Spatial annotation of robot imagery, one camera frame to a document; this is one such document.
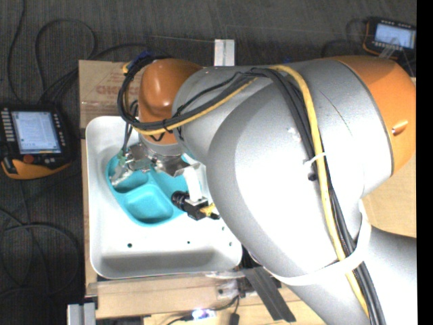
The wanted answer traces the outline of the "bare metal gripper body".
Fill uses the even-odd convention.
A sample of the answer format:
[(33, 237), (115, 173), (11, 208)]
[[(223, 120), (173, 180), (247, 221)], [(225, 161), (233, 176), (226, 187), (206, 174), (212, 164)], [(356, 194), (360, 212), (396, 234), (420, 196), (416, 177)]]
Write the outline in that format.
[(190, 166), (182, 159), (181, 150), (176, 144), (155, 145), (139, 142), (127, 149), (126, 165), (132, 171), (154, 169), (171, 177), (183, 174)]

